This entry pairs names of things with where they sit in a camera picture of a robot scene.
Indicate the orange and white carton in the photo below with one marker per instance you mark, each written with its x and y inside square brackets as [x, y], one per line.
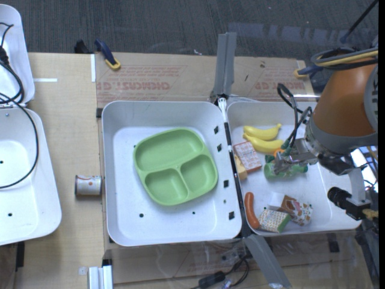
[247, 156]

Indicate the brown and white patterned carton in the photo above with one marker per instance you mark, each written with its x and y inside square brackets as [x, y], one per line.
[299, 211]

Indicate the white plastic tray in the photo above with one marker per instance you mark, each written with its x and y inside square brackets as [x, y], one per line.
[319, 197]
[126, 221]
[18, 191]
[13, 47]

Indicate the green and white packet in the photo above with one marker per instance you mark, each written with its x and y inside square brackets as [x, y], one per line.
[273, 221]

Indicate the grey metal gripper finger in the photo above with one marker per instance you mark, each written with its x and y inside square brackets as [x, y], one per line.
[285, 161]
[276, 166]

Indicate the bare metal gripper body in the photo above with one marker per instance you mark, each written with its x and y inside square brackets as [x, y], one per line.
[303, 153]

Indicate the yellow banana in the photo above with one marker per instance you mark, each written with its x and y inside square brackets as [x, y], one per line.
[263, 131]
[266, 145]

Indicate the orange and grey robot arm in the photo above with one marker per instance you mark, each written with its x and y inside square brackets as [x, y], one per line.
[343, 107]

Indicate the orange carrot with green top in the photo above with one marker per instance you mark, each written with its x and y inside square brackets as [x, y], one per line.
[278, 152]

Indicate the green bottle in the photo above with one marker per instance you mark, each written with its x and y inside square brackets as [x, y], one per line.
[288, 173]

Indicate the green divided plate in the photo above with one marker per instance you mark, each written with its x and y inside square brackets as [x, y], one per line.
[168, 152]

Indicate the orange sausage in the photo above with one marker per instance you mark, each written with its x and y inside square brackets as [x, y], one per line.
[250, 209]

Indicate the brown cardboard board, red print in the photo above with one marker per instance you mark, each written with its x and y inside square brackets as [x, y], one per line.
[192, 80]

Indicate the black cylinder on white bracket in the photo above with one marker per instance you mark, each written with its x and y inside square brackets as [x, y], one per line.
[356, 202]

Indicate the white and orange can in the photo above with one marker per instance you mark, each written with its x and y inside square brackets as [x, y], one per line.
[88, 185]

